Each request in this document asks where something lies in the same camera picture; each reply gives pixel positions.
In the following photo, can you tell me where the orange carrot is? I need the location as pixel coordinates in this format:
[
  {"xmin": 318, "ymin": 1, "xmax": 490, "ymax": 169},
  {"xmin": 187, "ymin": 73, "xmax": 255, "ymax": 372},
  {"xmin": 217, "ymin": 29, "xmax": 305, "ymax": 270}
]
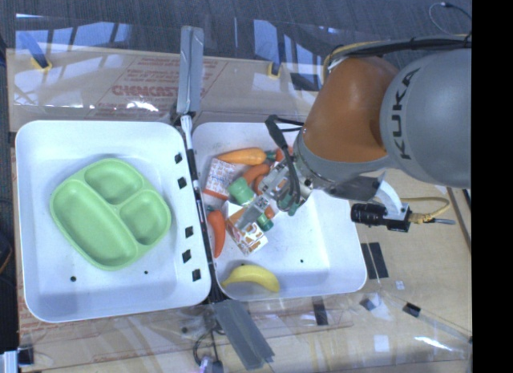
[{"xmin": 206, "ymin": 208, "xmax": 227, "ymax": 259}]

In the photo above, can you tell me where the small green bottle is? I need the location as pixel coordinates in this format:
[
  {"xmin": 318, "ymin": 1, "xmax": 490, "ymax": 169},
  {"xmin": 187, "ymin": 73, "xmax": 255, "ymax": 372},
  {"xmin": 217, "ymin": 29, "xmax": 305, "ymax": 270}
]
[{"xmin": 256, "ymin": 212, "xmax": 275, "ymax": 233}]

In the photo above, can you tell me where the yellow banana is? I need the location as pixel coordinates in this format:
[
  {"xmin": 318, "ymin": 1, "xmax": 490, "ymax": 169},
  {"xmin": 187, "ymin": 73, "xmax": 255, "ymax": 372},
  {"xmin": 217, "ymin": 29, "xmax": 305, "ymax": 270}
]
[{"xmin": 220, "ymin": 264, "xmax": 281, "ymax": 294}]

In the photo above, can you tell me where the white and orange carton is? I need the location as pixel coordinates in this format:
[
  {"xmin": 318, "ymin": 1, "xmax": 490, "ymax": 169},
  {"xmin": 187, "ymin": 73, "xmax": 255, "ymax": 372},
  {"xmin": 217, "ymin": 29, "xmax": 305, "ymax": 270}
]
[
  {"xmin": 203, "ymin": 157, "xmax": 236, "ymax": 201},
  {"xmin": 224, "ymin": 201, "xmax": 269, "ymax": 257}
]

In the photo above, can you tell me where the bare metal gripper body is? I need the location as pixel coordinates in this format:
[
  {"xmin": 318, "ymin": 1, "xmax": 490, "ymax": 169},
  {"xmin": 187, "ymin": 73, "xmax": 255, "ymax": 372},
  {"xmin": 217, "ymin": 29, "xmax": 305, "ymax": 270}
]
[{"xmin": 257, "ymin": 160, "xmax": 318, "ymax": 213}]

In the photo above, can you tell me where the green divided plate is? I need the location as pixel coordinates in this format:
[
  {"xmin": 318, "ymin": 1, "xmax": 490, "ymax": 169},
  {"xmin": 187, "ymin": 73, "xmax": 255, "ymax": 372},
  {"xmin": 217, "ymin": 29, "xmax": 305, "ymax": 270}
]
[{"xmin": 49, "ymin": 157, "xmax": 172, "ymax": 272}]

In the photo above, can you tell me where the white plastic tray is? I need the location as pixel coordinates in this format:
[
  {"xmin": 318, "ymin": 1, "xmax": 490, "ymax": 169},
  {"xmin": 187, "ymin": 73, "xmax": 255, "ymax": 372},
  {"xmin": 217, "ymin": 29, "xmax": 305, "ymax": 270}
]
[
  {"xmin": 14, "ymin": 119, "xmax": 212, "ymax": 323},
  {"xmin": 191, "ymin": 121, "xmax": 368, "ymax": 302}
]

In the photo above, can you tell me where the brown cardboard board red print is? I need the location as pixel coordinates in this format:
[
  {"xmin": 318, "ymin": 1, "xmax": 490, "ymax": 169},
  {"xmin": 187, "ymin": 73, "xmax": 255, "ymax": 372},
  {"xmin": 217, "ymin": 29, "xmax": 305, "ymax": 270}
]
[{"xmin": 6, "ymin": 46, "xmax": 364, "ymax": 364}]

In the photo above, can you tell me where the orange sausage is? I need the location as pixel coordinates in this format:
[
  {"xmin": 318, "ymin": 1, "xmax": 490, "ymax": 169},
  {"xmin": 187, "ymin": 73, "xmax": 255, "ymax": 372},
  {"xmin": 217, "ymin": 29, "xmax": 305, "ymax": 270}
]
[{"xmin": 241, "ymin": 162, "xmax": 272, "ymax": 186}]

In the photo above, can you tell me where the thin black and white rod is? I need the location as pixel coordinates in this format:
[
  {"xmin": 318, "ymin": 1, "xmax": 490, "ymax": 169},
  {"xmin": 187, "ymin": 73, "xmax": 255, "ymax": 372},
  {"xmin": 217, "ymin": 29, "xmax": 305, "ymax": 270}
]
[{"xmin": 180, "ymin": 114, "xmax": 216, "ymax": 284}]

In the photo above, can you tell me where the yellow-orange carrot green end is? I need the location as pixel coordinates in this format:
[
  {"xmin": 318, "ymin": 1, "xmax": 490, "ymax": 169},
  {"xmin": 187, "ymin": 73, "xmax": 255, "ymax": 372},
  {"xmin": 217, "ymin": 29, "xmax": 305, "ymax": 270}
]
[{"xmin": 216, "ymin": 147, "xmax": 277, "ymax": 166}]

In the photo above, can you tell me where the black cylinder on white bracket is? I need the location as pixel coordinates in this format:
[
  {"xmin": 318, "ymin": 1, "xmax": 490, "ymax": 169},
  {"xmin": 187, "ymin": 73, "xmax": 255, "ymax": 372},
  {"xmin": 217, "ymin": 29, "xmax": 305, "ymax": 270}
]
[{"xmin": 350, "ymin": 180, "xmax": 413, "ymax": 233}]

